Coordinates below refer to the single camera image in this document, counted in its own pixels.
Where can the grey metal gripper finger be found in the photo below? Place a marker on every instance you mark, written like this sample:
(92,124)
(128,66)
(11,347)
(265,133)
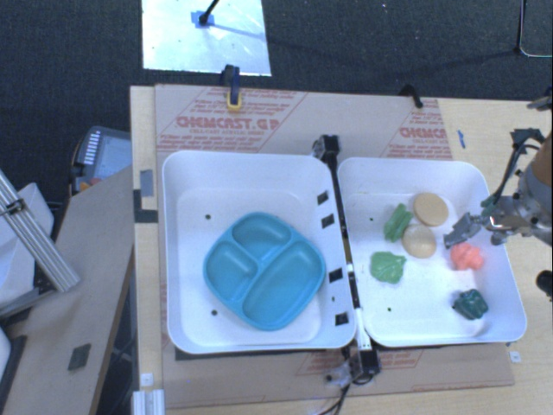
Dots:
(461,231)
(498,237)

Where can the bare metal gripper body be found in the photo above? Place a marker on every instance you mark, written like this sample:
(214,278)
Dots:
(525,218)

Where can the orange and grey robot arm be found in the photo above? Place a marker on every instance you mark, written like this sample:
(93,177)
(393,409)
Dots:
(542,175)

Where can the orange toy carrot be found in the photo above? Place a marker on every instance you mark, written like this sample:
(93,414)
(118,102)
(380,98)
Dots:
(465,257)

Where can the tan round biscuit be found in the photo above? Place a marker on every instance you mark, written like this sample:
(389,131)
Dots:
(430,209)

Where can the beige round bread bun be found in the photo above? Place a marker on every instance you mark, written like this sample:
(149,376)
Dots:
(419,241)

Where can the light green pea pod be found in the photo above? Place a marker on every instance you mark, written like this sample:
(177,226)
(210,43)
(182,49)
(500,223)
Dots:
(396,224)

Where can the dark green bell pepper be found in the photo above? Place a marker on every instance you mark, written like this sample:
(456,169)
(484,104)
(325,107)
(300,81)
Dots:
(471,304)

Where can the light green lettuce leaf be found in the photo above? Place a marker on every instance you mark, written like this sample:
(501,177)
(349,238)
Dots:
(387,267)

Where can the white plastic tray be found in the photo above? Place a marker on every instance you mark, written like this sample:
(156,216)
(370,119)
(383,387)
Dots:
(194,188)
(423,309)

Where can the thin black and white rod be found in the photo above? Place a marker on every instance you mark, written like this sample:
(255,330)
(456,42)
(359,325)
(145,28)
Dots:
(343,231)

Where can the blue divided plate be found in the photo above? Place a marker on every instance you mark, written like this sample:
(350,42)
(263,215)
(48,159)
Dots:
(263,270)

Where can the brown cardboard board red print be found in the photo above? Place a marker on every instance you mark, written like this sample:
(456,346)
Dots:
(276,119)

